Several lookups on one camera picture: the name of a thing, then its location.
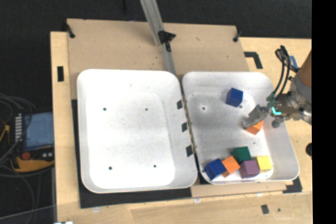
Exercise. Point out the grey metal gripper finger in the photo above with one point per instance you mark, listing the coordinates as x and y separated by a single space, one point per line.
250 121
260 111

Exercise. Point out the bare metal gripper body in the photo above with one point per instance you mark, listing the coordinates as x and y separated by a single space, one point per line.
291 107

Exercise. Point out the orange cube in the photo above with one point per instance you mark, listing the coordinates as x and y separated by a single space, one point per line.
231 165
256 129

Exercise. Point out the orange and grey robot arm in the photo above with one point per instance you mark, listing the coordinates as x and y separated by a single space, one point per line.
306 73

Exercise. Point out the blue cube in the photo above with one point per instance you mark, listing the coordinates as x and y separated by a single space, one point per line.
215 168
234 97

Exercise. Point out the green cube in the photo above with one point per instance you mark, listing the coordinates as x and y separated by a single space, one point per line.
241 154

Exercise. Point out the white plastic tray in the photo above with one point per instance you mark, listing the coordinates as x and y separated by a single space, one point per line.
218 133
131 133

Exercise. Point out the yellow cube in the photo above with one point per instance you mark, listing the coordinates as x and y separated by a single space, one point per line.
264 163

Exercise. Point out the purple cube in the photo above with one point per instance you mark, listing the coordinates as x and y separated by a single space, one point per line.
249 169

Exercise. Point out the thin black and white rod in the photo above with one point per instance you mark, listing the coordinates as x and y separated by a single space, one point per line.
189 123

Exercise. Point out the brown cardboard board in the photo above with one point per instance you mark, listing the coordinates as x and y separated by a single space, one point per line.
118 44

